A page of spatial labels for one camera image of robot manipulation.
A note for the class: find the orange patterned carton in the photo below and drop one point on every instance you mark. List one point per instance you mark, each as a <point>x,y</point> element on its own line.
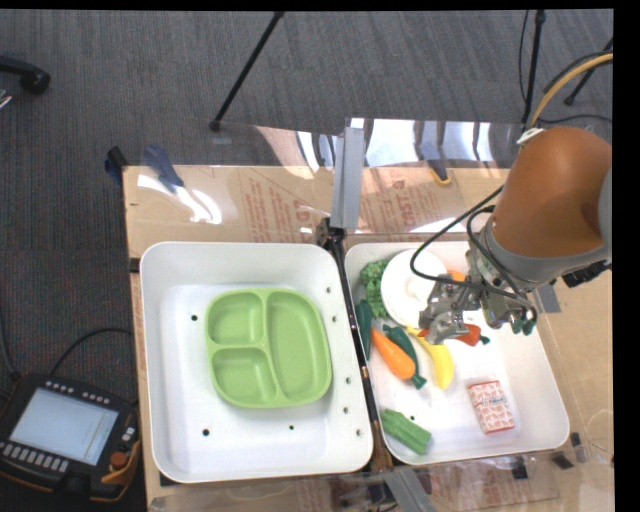
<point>491,406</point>

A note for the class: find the white plastic tray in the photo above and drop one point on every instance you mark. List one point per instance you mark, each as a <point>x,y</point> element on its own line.
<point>465,410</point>
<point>185,380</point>

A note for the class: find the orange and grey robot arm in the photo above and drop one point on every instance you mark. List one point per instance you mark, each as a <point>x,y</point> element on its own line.
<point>550,200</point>

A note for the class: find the small orange toy food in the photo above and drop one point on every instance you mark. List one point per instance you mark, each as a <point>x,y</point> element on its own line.
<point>456,275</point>

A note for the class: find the brown cardboard board, red print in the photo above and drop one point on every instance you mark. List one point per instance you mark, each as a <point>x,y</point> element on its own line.
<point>280,205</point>

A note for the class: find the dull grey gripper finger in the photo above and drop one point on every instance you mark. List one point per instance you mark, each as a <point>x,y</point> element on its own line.
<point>450,330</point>
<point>431,312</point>

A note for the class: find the green asparagus bundle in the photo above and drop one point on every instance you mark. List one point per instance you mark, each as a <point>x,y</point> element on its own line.
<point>406,431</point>

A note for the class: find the red chili pepper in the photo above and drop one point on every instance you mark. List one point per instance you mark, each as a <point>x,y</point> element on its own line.
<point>472,335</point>

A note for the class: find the green broccoli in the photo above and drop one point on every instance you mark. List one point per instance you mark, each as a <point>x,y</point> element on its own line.
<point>372,271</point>

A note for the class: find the dark green chili pepper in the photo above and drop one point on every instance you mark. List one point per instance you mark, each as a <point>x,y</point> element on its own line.
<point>364,325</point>
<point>404,342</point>

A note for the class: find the thin black and white rod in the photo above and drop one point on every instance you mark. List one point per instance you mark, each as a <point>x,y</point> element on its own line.
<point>361,350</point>

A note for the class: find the white round plate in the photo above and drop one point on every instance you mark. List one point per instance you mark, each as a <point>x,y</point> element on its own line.
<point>400,290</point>

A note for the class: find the orange carrot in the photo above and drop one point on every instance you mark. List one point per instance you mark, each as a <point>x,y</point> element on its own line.
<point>395,357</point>

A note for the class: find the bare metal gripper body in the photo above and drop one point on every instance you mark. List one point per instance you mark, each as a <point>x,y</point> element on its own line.
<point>492,305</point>

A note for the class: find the green divided plate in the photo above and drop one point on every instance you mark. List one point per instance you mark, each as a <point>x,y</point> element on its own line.
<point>295,340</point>

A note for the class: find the yellow banana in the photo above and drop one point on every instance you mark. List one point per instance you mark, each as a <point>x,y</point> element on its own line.
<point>442,365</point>

